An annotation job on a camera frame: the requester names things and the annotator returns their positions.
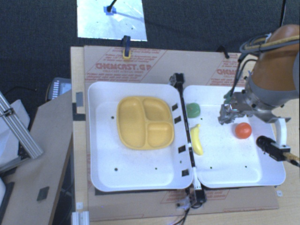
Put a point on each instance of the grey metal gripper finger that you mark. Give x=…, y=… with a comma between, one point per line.
x=222, y=118
x=231, y=117

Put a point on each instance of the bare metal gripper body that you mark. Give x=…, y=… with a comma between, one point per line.
x=243, y=105

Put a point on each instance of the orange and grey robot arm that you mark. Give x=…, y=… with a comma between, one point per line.
x=274, y=64

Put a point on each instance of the orange round fruit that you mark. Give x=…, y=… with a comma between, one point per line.
x=243, y=130

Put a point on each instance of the green round toy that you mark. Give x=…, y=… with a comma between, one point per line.
x=193, y=110

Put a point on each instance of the yellow banana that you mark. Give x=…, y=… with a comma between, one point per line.
x=197, y=142

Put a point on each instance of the thin black and white rod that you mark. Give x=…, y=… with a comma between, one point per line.
x=187, y=130

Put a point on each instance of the white plastic tray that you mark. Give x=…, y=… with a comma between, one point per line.
x=140, y=167
x=229, y=163

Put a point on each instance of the yellow divided plate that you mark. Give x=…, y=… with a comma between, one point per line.
x=140, y=121

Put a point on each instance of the brown cardboard board, red print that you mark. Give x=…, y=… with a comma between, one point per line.
x=150, y=62

